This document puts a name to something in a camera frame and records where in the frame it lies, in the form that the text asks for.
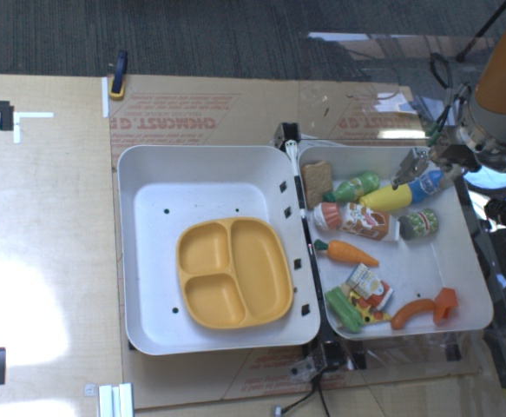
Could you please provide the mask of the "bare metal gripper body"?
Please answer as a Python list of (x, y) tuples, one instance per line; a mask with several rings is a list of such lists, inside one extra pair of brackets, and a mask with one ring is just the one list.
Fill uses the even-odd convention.
[(506, 172), (506, 130), (489, 132), (475, 123), (462, 122), (432, 132), (427, 145), (429, 158), (437, 165)]

